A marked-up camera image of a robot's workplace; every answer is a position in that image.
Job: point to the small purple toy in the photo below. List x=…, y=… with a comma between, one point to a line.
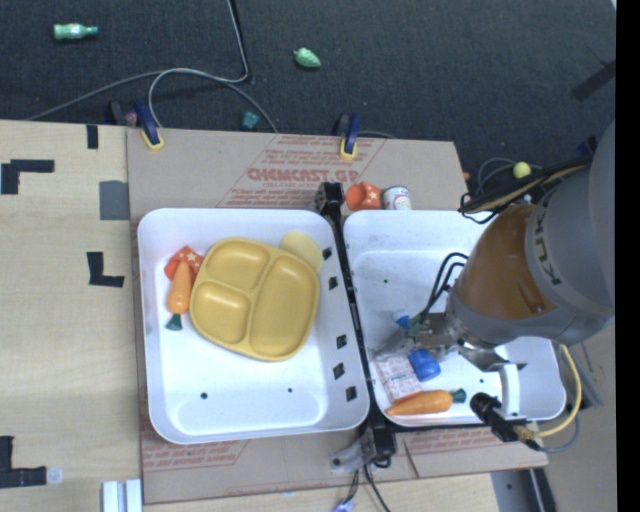
x=131, y=118

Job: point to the orange packet with white star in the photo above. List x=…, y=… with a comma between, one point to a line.
x=190, y=256

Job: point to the pale yellow round biscuit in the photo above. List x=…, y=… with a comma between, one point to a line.
x=305, y=247

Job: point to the white plastic tray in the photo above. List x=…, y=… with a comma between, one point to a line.
x=395, y=250
x=240, y=395

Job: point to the thin black and white rod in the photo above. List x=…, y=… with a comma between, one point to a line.
x=352, y=305

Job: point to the blue cup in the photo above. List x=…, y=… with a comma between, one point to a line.
x=424, y=365

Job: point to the white packet with red print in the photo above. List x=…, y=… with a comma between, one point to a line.
x=397, y=380

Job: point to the orange carrot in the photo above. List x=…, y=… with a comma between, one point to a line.
x=180, y=292
x=422, y=402

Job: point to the orange cup with white star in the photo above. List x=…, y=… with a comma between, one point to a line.
x=362, y=197

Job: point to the brown cardboard board red print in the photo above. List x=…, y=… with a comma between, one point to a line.
x=200, y=165

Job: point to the small white and red can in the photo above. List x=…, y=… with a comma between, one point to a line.
x=397, y=199

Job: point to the black cylinder on white bracket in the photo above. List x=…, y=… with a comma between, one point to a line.
x=487, y=407

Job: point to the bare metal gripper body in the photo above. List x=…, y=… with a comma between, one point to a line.
x=440, y=332

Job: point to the teal cube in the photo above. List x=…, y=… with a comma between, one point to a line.
x=250, y=121

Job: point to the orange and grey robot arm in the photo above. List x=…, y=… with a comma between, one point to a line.
x=505, y=270

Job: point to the yellow ball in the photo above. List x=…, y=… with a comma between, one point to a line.
x=522, y=169

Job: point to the yellow divided plate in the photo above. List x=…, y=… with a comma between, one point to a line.
x=260, y=300

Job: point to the green bottle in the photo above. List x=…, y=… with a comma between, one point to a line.
x=72, y=31

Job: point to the clear plastic bottle blue cap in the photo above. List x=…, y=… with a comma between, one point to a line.
x=395, y=342

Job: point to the green toy grapes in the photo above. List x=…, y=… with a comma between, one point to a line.
x=306, y=58

